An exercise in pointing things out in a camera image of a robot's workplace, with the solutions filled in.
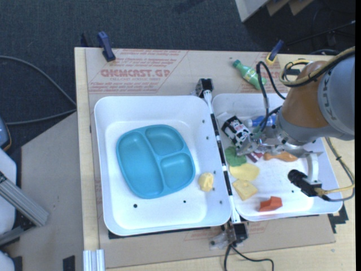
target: blue divided plate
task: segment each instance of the blue divided plate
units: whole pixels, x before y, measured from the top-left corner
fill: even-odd
[[[194,179],[186,142],[168,125],[151,125],[123,134],[117,142],[121,172],[132,192],[144,199],[179,191]]]

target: blue clamp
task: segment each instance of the blue clamp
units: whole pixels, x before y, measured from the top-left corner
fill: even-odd
[[[103,55],[105,59],[108,62],[115,60],[115,55],[112,51],[109,37],[104,31],[98,33],[98,41],[100,43],[100,47],[104,48]]]
[[[275,47],[273,47],[272,51],[267,55],[266,57],[266,63],[268,65],[272,65],[275,60],[276,60],[276,56],[278,54],[278,52],[280,51],[280,49],[282,48],[284,42],[282,40],[279,40],[276,44]]]

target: white object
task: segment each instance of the white object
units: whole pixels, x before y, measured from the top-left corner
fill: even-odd
[[[270,110],[283,104],[283,100],[277,94],[269,94]],[[265,108],[263,96],[261,94],[219,94],[213,99],[214,114],[218,120],[218,125],[232,116],[237,116],[240,120],[250,117],[264,115]],[[222,132],[221,140],[223,148],[231,146],[230,139]],[[321,139],[315,143],[304,146],[307,151],[322,152],[318,157],[319,174],[318,180],[323,183],[326,190],[338,188],[338,183],[333,173],[327,153]],[[294,162],[284,162],[278,159],[265,161],[261,158],[256,166],[260,168],[258,177],[252,181],[258,189],[258,193],[251,198],[242,201],[232,187],[235,207],[241,217],[249,221],[262,221],[275,218],[310,216],[324,213],[335,213],[342,207],[342,202],[326,202],[319,197],[308,197],[288,180],[288,173],[292,169],[307,174],[309,166],[307,159],[298,159]],[[230,176],[230,182],[236,179]],[[261,201],[269,200],[270,196],[278,196],[282,199],[283,206],[277,210],[269,212],[259,212]],[[341,199],[340,193],[332,194],[332,199]]]
[[[1,271],[15,271],[14,261],[0,251],[0,268]]]
[[[104,97],[94,108],[99,150],[104,222],[120,236],[220,226],[231,216],[221,158],[207,104],[192,95]],[[116,143],[136,128],[165,124],[186,142],[196,175],[186,188],[156,199],[142,199],[127,186],[118,165]],[[214,174],[214,190],[198,185]]]
[[[83,251],[83,271],[105,271],[104,250]]]
[[[0,148],[0,171],[13,183],[16,183],[16,164]],[[16,209],[0,196],[0,235],[12,229],[15,222]]]

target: black clamp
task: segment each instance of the black clamp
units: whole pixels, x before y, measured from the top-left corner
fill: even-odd
[[[196,85],[196,95],[200,98],[204,98],[203,92],[205,90],[209,90],[212,92],[213,90],[213,82],[211,78],[200,78]]]
[[[109,37],[104,31],[98,33],[98,41],[100,47],[104,48],[103,55],[107,62],[115,60]]]

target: green object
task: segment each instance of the green object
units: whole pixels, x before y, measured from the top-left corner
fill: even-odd
[[[224,151],[224,155],[226,156],[227,162],[232,167],[238,167],[247,162],[247,158],[243,156],[237,156],[236,147],[228,147]]]
[[[252,67],[243,65],[239,60],[233,62],[233,66],[241,72],[241,75],[245,80],[252,84],[256,89],[261,89],[258,82],[257,72]],[[265,85],[267,80],[264,77],[261,77],[261,81],[262,84]]]

